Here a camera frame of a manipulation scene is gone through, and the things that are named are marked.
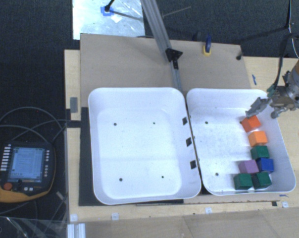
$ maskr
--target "orange block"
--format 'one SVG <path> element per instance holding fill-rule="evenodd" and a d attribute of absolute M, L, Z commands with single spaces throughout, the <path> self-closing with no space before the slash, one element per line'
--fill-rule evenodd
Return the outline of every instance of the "orange block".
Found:
<path fill-rule="evenodd" d="M 267 143 L 267 137 L 265 131 L 254 131 L 249 135 L 249 144 L 251 147 L 256 145 L 265 145 Z"/>
<path fill-rule="evenodd" d="M 250 118 L 245 117 L 241 122 L 245 132 L 250 132 L 258 127 L 260 127 L 260 121 L 257 116 L 252 116 Z"/>

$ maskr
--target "blue block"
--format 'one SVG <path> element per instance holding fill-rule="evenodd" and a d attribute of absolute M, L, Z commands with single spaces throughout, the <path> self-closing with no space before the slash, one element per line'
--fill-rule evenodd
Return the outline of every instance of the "blue block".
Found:
<path fill-rule="evenodd" d="M 256 163 L 260 172 L 265 171 L 269 174 L 274 172 L 274 162 L 272 159 L 259 158 Z"/>

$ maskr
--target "empty white tray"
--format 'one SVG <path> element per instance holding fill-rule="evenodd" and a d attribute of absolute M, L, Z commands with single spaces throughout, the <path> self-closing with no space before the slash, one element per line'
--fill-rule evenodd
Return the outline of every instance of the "empty white tray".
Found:
<path fill-rule="evenodd" d="M 190 198 L 201 189 L 185 99 L 174 88 L 89 95 L 93 186 L 108 205 Z"/>
<path fill-rule="evenodd" d="M 235 190 L 233 177 L 239 173 L 238 163 L 250 160 L 248 133 L 240 124 L 257 97 L 265 98 L 260 90 L 192 89 L 187 94 L 193 135 L 202 181 L 214 195 L 254 192 L 289 192 L 296 186 L 285 144 L 273 109 L 268 106 L 257 117 L 268 139 L 270 158 L 275 172 L 270 174 L 272 185 L 266 189 Z"/>

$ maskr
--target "cube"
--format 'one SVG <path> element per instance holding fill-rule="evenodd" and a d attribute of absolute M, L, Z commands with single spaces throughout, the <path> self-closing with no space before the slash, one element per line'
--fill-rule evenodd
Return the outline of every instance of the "cube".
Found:
<path fill-rule="evenodd" d="M 250 132 L 261 126 L 260 121 L 258 120 L 257 116 L 252 116 L 250 118 L 244 118 L 241 122 L 245 132 Z"/>
<path fill-rule="evenodd" d="M 267 172 L 257 173 L 252 176 L 254 189 L 267 188 L 272 185 L 272 181 Z"/>
<path fill-rule="evenodd" d="M 256 145 L 264 145 L 267 143 L 267 137 L 265 131 L 253 131 L 249 135 L 249 144 L 251 147 Z"/>
<path fill-rule="evenodd" d="M 272 159 L 259 158 L 256 163 L 260 172 L 274 172 L 274 161 Z"/>
<path fill-rule="evenodd" d="M 241 174 L 255 174 L 258 173 L 258 167 L 255 160 L 242 161 L 239 163 L 239 170 Z"/>
<path fill-rule="evenodd" d="M 238 174 L 233 180 L 235 189 L 249 189 L 253 186 L 250 174 Z"/>
<path fill-rule="evenodd" d="M 257 145 L 250 150 L 252 159 L 269 158 L 269 152 L 266 145 Z"/>

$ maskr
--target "black bracket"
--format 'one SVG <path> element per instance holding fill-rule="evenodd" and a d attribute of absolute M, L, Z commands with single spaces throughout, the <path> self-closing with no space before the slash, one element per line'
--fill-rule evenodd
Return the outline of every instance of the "black bracket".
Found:
<path fill-rule="evenodd" d="M 183 54 L 181 51 L 177 51 L 171 48 L 168 48 L 165 50 L 168 61 L 173 61 L 174 69 L 179 69 L 178 68 L 178 58 Z"/>

